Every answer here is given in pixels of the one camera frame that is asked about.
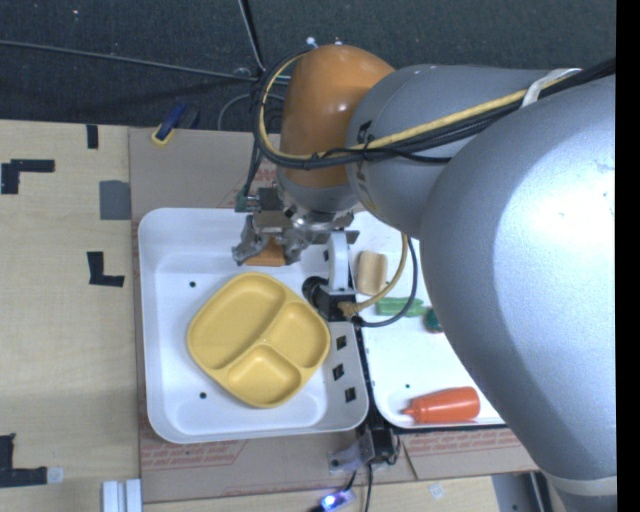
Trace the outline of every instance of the white cable tie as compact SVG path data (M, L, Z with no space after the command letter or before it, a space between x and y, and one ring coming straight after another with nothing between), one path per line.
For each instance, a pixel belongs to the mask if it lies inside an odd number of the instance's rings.
M531 103L538 101L538 96L540 95L540 91L549 82L553 82L560 78L566 78L567 76L573 75L578 71L582 71L582 70L580 68L564 68L564 69L554 69L550 71L545 76L543 76L542 78L536 80L531 84L529 89L527 89L527 93L524 95L524 98L522 99L522 105L520 106L520 108L526 107L527 105L530 105Z

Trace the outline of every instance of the yellow plate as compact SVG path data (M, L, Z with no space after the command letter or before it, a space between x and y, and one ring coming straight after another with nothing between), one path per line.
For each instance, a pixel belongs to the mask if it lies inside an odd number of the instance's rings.
M286 285L260 272L234 277L195 315L191 357L229 393L255 407L293 397L322 364L324 320Z

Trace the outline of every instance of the light wood surface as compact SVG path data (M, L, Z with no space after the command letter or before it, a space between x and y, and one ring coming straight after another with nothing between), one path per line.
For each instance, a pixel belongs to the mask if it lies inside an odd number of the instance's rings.
M98 511L107 480L139 478L131 223L100 220L99 183L129 181L127 128L0 121L0 162L54 159L0 195L0 435L14 467L60 466L64 481L0 489L0 511ZM123 288L89 285L87 251ZM365 489L357 487L361 510ZM149 512L304 511L325 493L149 504ZM374 486L371 511L496 511L490 477Z

